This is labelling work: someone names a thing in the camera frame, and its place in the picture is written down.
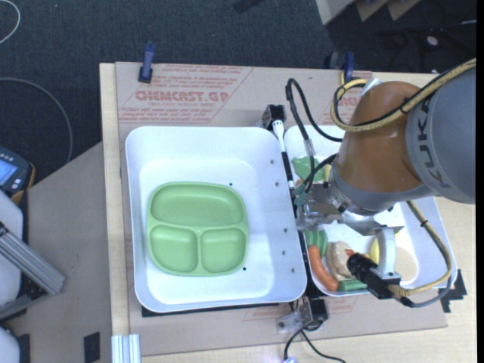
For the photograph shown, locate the black block with thin wires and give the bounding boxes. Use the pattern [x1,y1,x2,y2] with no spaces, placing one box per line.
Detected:
[275,296,330,334]
[255,104,287,130]

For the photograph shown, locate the orange toy sausage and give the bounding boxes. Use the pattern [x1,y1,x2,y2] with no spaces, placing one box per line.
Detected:
[307,244,340,293]

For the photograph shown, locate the white plastic tray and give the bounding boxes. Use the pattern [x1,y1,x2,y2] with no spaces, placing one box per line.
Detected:
[124,126,308,313]
[283,124,458,298]

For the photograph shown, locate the green divided plate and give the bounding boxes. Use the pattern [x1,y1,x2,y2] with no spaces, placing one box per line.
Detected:
[146,181,250,278]

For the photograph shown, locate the brown cardboard board red print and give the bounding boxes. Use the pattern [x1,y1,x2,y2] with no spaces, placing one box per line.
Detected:
[115,61,449,357]

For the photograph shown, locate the green toy lettuce leaf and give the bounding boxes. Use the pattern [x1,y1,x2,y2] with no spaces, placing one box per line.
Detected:
[290,156,326,183]

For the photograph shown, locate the yellow banana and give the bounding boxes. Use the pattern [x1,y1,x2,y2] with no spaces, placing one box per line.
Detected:
[369,236,382,264]

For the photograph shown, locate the green rectangular block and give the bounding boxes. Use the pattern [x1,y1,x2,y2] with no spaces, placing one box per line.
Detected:
[338,278,368,293]

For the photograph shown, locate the green ribbed toy vegetable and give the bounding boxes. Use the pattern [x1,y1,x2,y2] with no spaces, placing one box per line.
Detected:
[305,229,328,257]

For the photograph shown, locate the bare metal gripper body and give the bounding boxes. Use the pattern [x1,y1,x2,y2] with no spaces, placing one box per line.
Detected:
[296,182,383,237]

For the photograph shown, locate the thin black and white rod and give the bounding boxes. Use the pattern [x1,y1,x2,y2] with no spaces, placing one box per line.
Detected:
[271,119,313,302]

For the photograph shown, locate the beige toy bread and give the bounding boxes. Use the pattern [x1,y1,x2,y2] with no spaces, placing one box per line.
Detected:
[325,240,360,281]

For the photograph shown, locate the black cylinder on white bracket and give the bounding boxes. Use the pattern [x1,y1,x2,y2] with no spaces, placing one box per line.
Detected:
[346,227,404,300]

